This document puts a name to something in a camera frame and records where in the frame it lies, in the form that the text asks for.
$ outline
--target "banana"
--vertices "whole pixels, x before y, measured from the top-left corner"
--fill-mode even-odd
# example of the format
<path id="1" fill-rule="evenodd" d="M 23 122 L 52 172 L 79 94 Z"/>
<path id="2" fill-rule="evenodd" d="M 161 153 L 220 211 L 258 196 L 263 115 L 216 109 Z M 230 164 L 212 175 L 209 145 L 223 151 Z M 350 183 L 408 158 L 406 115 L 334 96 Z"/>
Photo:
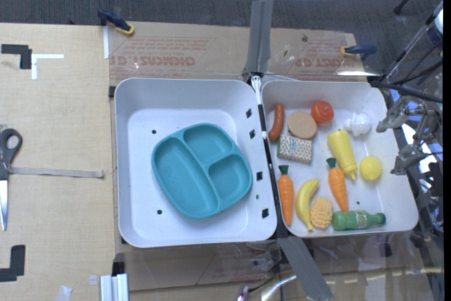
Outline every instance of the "banana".
<path id="1" fill-rule="evenodd" d="M 311 231 L 313 225 L 310 222 L 310 199 L 311 196 L 318 190 L 319 180 L 312 178 L 306 180 L 296 194 L 296 214 L 307 225 L 307 230 Z"/>

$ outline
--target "teal plate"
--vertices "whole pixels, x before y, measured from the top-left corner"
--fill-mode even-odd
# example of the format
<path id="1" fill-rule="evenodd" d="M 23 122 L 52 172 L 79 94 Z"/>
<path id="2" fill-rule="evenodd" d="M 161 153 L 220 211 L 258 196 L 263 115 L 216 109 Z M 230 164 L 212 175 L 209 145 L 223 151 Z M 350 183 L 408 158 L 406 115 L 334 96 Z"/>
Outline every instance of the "teal plate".
<path id="1" fill-rule="evenodd" d="M 220 127 L 200 123 L 161 140 L 152 152 L 161 188 L 182 214 L 202 219 L 242 199 L 252 172 L 242 152 Z"/>

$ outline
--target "lemon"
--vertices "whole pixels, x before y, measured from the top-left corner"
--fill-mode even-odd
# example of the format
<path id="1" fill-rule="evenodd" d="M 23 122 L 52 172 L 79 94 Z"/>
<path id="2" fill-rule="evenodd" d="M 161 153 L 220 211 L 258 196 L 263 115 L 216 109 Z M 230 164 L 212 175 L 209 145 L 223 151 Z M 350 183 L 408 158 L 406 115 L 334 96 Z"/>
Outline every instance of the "lemon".
<path id="1" fill-rule="evenodd" d="M 382 174 L 382 165 L 376 158 L 366 156 L 360 161 L 359 172 L 364 180 L 376 180 Z"/>

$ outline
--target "yellow bottle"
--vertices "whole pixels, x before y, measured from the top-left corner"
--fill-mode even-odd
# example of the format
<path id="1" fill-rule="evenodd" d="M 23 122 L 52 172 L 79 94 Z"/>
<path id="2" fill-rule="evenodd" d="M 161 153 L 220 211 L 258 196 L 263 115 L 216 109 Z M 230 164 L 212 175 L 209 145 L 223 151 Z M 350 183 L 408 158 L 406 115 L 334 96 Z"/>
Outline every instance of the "yellow bottle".
<path id="1" fill-rule="evenodd" d="M 344 129 L 336 130 L 329 133 L 327 141 L 343 173 L 355 180 L 357 162 L 348 132 Z"/>

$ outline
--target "red tomato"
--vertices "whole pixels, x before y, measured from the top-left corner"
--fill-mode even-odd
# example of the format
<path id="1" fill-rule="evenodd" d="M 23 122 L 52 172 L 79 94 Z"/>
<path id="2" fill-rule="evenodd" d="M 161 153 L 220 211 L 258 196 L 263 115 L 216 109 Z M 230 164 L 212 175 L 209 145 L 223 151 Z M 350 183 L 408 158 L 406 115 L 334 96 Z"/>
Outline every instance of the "red tomato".
<path id="1" fill-rule="evenodd" d="M 330 122 L 334 112 L 332 106 L 326 101 L 317 101 L 311 107 L 310 115 L 317 123 Z"/>

